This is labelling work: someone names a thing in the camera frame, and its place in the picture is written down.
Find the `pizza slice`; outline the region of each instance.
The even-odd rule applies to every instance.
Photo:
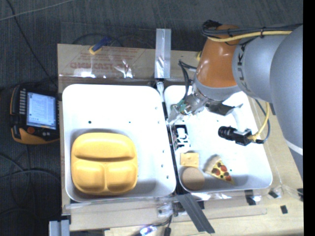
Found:
[[[226,165],[222,162],[222,159],[219,155],[216,155],[208,161],[204,172],[225,182],[234,184],[234,179],[228,172]]]

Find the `dark background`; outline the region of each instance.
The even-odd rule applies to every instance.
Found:
[[[16,14],[63,1],[9,0]],[[45,236],[48,221],[60,216],[60,143],[13,141],[9,105],[16,84],[44,80],[54,89],[47,75],[57,77],[58,43],[94,44],[106,32],[119,46],[154,48],[155,30],[168,28],[173,50],[201,51],[206,20],[250,27],[302,23],[303,0],[78,0],[17,16],[23,33],[14,18],[2,20],[11,15],[7,0],[0,0],[0,235]]]

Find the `button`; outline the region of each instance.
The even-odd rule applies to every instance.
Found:
[[[28,133],[29,134],[34,134],[35,133],[35,129],[33,127],[28,127]]]

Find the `table surface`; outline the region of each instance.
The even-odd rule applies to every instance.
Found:
[[[64,60],[69,59],[69,53],[77,55],[77,48],[71,45],[59,45],[59,68],[63,66]],[[195,52],[177,51],[173,57],[171,69],[178,69],[178,57],[184,62],[196,63]],[[60,92],[70,84],[84,83],[82,78],[72,78],[71,82],[66,77],[60,77]],[[258,110],[255,102],[250,99],[253,113],[259,126],[263,121],[263,114]],[[131,204],[105,204],[87,208],[85,212],[80,210],[67,210],[70,199],[64,187],[64,149],[63,149],[63,116],[60,108],[61,125],[61,168],[62,168],[62,203],[63,213],[71,214],[70,231],[84,231],[110,228],[104,234],[106,236],[131,236],[150,223],[162,221],[158,217],[157,208],[150,201],[133,202]],[[209,201],[204,210],[217,236],[300,236],[304,235],[304,203],[301,201],[297,189],[303,188],[303,182],[294,164],[289,149],[287,148],[276,116],[271,115],[271,135],[265,144],[266,154],[270,162],[274,188],[280,191],[278,198],[270,195],[262,195],[261,201],[256,206],[249,206],[244,198],[232,204],[231,200]],[[187,215],[177,216],[170,224],[172,236],[203,235],[198,232]],[[157,231],[150,235],[163,235],[164,227],[158,227]]]

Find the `screen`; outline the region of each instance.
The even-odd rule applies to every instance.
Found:
[[[28,126],[56,129],[56,100],[52,96],[28,92]]]

